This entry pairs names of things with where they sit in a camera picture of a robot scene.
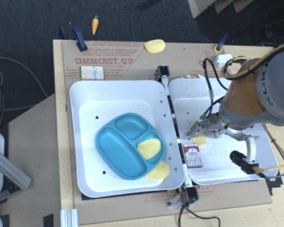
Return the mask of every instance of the toy carrot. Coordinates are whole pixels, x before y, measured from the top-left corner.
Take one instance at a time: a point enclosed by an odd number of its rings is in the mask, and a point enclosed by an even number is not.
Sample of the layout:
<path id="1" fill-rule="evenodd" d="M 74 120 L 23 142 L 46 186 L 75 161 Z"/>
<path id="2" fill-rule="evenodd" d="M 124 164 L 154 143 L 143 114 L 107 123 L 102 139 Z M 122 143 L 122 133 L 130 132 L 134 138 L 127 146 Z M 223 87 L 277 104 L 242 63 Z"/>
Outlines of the toy carrot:
<path id="1" fill-rule="evenodd" d="M 98 15 L 95 15 L 95 18 L 93 19 L 93 21 L 91 22 L 91 29 L 93 31 L 93 35 L 95 35 L 96 30 L 98 28 L 99 25 L 99 19 L 98 19 Z"/>

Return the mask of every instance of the yellow object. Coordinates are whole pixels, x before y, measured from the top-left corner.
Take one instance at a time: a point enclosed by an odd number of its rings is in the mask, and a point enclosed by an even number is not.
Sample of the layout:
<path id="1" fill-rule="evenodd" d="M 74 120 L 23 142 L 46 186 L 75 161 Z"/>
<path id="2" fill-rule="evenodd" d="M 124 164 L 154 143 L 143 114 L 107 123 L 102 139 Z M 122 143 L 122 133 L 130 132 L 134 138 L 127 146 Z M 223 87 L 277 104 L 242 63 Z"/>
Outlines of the yellow object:
<path id="1" fill-rule="evenodd" d="M 158 139 L 148 139 L 141 142 L 137 146 L 138 151 L 144 157 L 145 160 L 148 160 L 154 157 L 161 149 L 161 142 Z"/>
<path id="2" fill-rule="evenodd" d="M 144 43 L 144 46 L 150 53 L 159 53 L 165 49 L 165 42 L 161 39 L 150 40 Z"/>
<path id="3" fill-rule="evenodd" d="M 98 25 L 99 25 L 99 19 L 98 19 L 98 16 L 95 15 L 95 18 L 91 22 L 91 30 L 93 32 L 93 35 L 95 35 L 95 33 L 97 31 Z"/>
<path id="4" fill-rule="evenodd" d="M 206 134 L 205 132 L 203 132 L 199 136 L 193 137 L 191 140 L 193 141 L 194 144 L 205 145 L 206 144 Z"/>
<path id="5" fill-rule="evenodd" d="M 155 168 L 148 172 L 144 177 L 150 180 L 161 180 L 169 175 L 169 166 L 166 162 L 161 161 Z"/>

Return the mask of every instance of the blue plate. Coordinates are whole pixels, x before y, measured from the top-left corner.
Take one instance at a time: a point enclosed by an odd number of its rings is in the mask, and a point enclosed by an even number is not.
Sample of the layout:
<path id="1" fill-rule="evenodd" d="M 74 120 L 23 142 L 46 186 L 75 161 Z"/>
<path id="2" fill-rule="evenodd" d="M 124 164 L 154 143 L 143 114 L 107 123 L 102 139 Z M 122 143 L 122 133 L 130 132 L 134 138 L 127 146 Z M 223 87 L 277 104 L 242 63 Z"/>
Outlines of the blue plate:
<path id="1" fill-rule="evenodd" d="M 158 139 L 160 151 L 146 160 L 137 146 Z M 143 117 L 125 113 L 106 124 L 96 136 L 96 147 L 105 161 L 123 178 L 134 180 L 150 172 L 165 156 L 165 142 Z"/>

